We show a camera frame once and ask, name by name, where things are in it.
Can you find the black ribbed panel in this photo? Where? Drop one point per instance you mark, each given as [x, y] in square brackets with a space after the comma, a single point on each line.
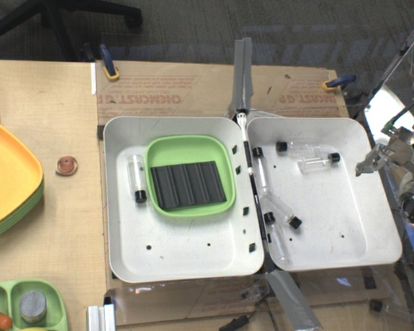
[188, 185]

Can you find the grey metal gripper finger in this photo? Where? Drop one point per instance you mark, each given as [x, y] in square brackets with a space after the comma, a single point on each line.
[367, 164]

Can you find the yellow plate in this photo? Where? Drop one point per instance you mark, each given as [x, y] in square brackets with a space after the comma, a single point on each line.
[7, 174]

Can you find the clear bottle black cap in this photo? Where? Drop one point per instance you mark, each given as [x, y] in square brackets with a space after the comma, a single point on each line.
[277, 240]
[283, 210]
[282, 146]
[136, 174]
[261, 171]
[317, 164]
[376, 305]

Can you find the brown cardboard board red print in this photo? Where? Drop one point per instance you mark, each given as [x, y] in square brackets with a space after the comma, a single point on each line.
[207, 85]

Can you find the brown round disc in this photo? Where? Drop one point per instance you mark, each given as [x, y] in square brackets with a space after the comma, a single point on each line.
[67, 165]

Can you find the thin black and white rod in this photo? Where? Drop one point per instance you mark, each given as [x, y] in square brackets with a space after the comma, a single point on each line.
[248, 157]

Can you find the stacked green plates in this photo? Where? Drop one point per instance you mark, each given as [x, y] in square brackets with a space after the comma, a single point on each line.
[27, 216]

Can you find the green divided plate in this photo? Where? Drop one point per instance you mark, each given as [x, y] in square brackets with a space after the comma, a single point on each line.
[55, 302]

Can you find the white plastic tray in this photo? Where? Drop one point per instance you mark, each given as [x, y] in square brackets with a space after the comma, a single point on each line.
[331, 212]
[179, 250]

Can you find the grey can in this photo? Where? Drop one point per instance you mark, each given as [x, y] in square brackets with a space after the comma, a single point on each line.
[32, 307]

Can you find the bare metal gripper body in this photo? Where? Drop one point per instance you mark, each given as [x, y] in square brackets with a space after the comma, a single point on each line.
[398, 148]

